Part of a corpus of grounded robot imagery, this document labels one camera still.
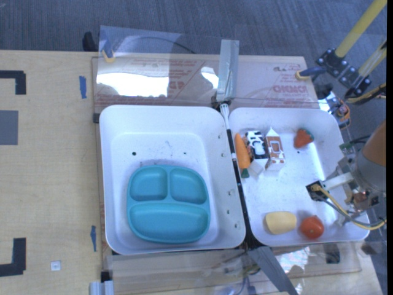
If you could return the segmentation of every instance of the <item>toy carrot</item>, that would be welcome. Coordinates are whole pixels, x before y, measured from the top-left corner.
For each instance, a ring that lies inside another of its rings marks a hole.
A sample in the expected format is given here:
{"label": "toy carrot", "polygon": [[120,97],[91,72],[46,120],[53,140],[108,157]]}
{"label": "toy carrot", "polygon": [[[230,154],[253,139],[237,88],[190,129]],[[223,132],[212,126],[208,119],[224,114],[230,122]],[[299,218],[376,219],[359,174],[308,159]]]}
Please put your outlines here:
{"label": "toy carrot", "polygon": [[247,147],[239,133],[235,135],[235,151],[239,168],[242,170],[241,177],[247,178],[249,177],[247,168],[249,168],[251,164],[251,159]]}
{"label": "toy carrot", "polygon": [[300,149],[313,141],[314,136],[308,130],[301,128],[297,131],[294,146],[295,148]]}

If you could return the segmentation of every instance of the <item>blue divided plate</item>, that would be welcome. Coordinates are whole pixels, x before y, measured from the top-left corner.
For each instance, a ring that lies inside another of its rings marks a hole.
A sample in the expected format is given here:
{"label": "blue divided plate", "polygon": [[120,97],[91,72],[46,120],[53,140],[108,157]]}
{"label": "blue divided plate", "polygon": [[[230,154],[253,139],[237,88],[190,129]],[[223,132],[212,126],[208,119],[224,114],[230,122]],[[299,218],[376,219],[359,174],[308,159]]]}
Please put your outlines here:
{"label": "blue divided plate", "polygon": [[139,238],[155,243],[192,243],[210,225],[209,194],[194,170],[171,165],[138,168],[127,189],[127,218]]}

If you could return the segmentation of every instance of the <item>red tomato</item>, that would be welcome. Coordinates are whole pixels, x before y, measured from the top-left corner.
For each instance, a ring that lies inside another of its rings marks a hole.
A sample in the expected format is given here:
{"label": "red tomato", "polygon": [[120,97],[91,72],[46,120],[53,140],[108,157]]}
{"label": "red tomato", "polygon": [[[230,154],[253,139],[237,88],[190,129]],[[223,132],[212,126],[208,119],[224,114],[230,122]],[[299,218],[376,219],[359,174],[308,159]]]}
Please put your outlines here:
{"label": "red tomato", "polygon": [[322,221],[316,215],[305,218],[300,224],[299,229],[300,232],[310,239],[320,237],[325,231]]}

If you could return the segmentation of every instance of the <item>gray carpet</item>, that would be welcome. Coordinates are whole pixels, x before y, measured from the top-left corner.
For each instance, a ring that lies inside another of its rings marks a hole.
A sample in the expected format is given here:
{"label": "gray carpet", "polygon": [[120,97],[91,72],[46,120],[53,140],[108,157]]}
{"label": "gray carpet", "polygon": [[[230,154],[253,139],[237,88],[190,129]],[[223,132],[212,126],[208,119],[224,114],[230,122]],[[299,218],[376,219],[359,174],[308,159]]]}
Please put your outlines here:
{"label": "gray carpet", "polygon": [[[242,55],[303,56],[312,67],[328,48],[339,46],[373,1],[0,0],[0,49],[83,51],[84,34],[91,31],[98,41],[100,25],[107,25],[237,39]],[[346,59],[359,68],[386,35],[385,7]],[[370,74],[368,89],[385,82],[386,74],[384,60]],[[333,84],[339,97],[347,91],[328,74],[315,81],[316,85],[326,83]],[[386,118],[386,100],[350,107],[345,141],[371,134]],[[386,231],[369,239],[381,237],[386,239]],[[385,255],[375,263],[387,292]]]}

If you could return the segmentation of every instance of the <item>yellow potato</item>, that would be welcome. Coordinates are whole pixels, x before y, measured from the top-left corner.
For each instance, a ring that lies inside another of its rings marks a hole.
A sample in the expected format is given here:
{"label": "yellow potato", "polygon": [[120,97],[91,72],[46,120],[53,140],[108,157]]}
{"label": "yellow potato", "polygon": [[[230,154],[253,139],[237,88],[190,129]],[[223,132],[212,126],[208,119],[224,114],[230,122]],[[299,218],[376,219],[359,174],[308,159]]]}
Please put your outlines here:
{"label": "yellow potato", "polygon": [[288,211],[270,212],[265,216],[266,225],[272,234],[278,235],[296,228],[296,215]]}

